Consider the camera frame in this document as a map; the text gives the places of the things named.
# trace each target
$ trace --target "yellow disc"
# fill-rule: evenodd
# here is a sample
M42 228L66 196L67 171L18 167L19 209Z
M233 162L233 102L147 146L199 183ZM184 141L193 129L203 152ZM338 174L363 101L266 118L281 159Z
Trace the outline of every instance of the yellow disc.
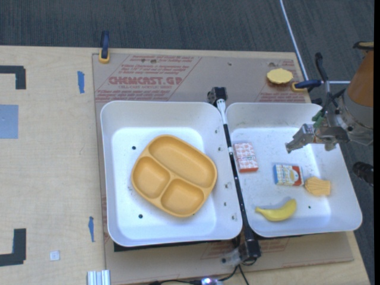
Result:
M267 78L271 83L276 84L282 84L282 83L288 83L290 80L293 79L292 72L286 70L286 69L273 69L268 72Z

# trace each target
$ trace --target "yellow divided plate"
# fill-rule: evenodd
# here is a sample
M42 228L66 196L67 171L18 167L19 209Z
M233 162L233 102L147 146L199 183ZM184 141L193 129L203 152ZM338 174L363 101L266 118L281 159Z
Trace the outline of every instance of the yellow divided plate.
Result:
M177 217L196 213L216 179L214 162L172 135L152 140L137 158L131 174L133 187L142 197Z

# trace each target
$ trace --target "dark floor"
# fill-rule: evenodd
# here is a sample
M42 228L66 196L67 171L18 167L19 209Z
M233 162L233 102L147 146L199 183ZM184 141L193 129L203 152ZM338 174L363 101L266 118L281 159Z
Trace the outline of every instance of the dark floor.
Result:
M330 80L351 80L363 58L353 44L374 40L375 0L282 1L308 78L320 78L321 52ZM0 45L98 47L102 30L113 48L295 51L280 0L0 0ZM342 151L363 212L355 235L375 284L373 188L351 171L358 161L373 165L373 147Z

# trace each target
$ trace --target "yellow toy banana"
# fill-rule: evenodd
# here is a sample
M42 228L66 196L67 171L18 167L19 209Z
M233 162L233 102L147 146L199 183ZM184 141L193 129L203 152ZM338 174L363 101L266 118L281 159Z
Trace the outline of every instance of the yellow toy banana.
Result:
M255 211L261 213L269 221L283 221L291 217L297 209L297 202L294 198L288 200L278 209L263 209L256 207Z

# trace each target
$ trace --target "wooden table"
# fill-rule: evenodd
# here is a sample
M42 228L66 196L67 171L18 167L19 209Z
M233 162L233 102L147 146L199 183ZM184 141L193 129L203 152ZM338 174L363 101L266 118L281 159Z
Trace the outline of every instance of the wooden table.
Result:
M18 138L0 138L0 254L12 253L14 229L27 230L26 260L0 267L2 284L85 284L88 271L105 269L91 63L92 54L98 52L97 48L0 47L0 65L26 69L26 90L15 88L14 74L0 75L0 105L18 105ZM192 53L250 58L263 54ZM84 73L84 93L78 89L78 71ZM89 217L94 218L94 242ZM251 284L369 284L353 232L347 237L354 261L246 276ZM50 260L52 251L60 251L59 261ZM237 274L225 284L245 283Z

